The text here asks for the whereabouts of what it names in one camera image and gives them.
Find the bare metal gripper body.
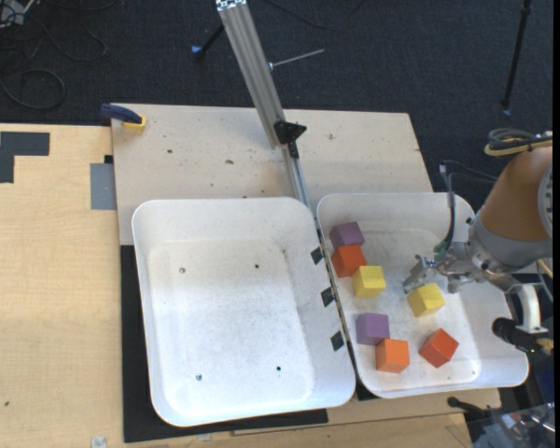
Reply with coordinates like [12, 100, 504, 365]
[436, 241, 520, 294]

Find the yellow cube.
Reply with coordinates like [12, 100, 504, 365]
[406, 282, 447, 319]
[351, 264, 387, 300]

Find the white plastic tray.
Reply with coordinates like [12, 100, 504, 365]
[131, 196, 357, 428]
[315, 191, 530, 400]

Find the red-orange cube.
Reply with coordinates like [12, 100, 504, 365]
[417, 327, 460, 370]
[330, 244, 369, 279]

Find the purple cube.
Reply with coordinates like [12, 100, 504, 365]
[355, 312, 391, 346]
[329, 221, 366, 250]

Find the orange cube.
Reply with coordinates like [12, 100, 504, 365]
[374, 338, 412, 375]

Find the pale wood board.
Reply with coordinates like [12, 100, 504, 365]
[110, 104, 503, 436]

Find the black cylinder on white bracket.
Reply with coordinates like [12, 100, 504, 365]
[491, 283, 553, 356]

